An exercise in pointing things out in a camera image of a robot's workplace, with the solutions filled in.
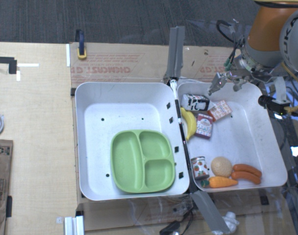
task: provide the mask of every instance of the can with strawberry print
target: can with strawberry print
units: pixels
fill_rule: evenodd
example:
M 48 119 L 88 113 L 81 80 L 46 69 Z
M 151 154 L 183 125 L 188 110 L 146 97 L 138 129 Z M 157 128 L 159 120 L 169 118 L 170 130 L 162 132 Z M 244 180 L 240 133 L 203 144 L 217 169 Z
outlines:
M 209 177 L 209 169 L 204 156 L 192 158 L 191 163 L 195 180 L 202 180 Z

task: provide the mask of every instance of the green plate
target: green plate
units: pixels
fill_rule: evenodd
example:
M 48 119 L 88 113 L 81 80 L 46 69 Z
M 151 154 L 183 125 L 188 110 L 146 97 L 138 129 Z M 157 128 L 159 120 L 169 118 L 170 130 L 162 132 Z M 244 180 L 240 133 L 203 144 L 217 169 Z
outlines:
M 175 179 L 170 142 L 157 131 L 117 133 L 111 143 L 111 168 L 117 187 L 130 193 L 165 190 Z

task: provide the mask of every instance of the yellow banana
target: yellow banana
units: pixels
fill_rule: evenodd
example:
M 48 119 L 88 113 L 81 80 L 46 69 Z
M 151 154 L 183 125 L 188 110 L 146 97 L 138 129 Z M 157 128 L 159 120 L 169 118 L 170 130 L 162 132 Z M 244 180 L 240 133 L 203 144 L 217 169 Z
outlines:
M 188 141 L 197 131 L 197 121 L 194 114 L 190 111 L 186 111 L 185 108 L 181 107 L 180 112 L 187 123 L 186 141 Z

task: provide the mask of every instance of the brown paper bag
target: brown paper bag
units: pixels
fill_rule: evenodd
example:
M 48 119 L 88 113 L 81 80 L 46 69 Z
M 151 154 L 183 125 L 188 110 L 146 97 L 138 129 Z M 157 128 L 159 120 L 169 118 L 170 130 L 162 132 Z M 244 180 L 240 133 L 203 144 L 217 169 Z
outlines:
M 5 233 L 6 201 L 10 180 L 13 141 L 0 140 L 0 235 Z

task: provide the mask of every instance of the sausage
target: sausage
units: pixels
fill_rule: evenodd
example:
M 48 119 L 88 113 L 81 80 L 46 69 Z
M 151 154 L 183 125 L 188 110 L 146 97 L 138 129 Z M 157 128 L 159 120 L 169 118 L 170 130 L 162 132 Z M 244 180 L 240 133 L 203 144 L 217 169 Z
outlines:
M 261 180 L 258 176 L 247 172 L 247 171 L 234 171 L 231 174 L 232 179 L 237 180 L 237 179 L 246 179 L 252 181 L 254 184 L 258 185 L 261 183 Z
M 256 175 L 257 177 L 261 178 L 262 176 L 262 172 L 258 169 L 256 169 L 255 167 L 248 165 L 248 164 L 235 164 L 233 166 L 233 170 L 234 171 L 246 171 L 246 172 L 250 172 L 254 175 Z

